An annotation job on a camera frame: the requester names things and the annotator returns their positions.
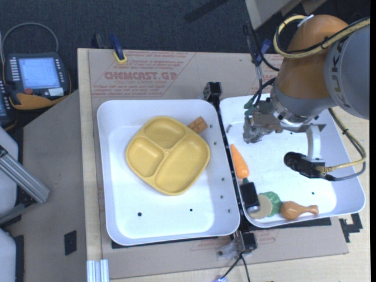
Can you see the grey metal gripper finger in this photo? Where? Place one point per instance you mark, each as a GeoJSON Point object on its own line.
{"type": "Point", "coordinates": [249, 134]}
{"type": "Point", "coordinates": [259, 134]}

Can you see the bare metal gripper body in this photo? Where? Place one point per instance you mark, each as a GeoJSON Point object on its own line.
{"type": "Point", "coordinates": [263, 117]}

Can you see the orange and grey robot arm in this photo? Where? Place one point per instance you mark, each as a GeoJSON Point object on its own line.
{"type": "Point", "coordinates": [308, 69]}

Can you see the orange carrot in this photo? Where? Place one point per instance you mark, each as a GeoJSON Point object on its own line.
{"type": "Point", "coordinates": [239, 163]}

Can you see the white plastic tray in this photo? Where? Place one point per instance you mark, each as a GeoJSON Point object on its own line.
{"type": "Point", "coordinates": [282, 178]}
{"type": "Point", "coordinates": [164, 213]}

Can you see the brown biscuit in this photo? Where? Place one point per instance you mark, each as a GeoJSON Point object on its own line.
{"type": "Point", "coordinates": [198, 124]}

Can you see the black can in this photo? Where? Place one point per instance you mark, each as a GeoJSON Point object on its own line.
{"type": "Point", "coordinates": [249, 195]}

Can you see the beige round biscuit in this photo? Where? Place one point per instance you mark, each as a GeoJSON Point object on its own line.
{"type": "Point", "coordinates": [263, 208]}

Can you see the yellow divided plate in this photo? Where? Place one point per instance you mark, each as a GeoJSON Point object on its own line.
{"type": "Point", "coordinates": [173, 160]}

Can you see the brown chicken drumstick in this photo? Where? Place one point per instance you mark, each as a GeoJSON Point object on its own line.
{"type": "Point", "coordinates": [293, 210]}

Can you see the brown cardboard board, red print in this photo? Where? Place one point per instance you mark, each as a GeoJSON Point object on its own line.
{"type": "Point", "coordinates": [147, 75]}

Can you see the black cylinder on white bracket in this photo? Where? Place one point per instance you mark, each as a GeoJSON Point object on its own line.
{"type": "Point", "coordinates": [302, 163]}

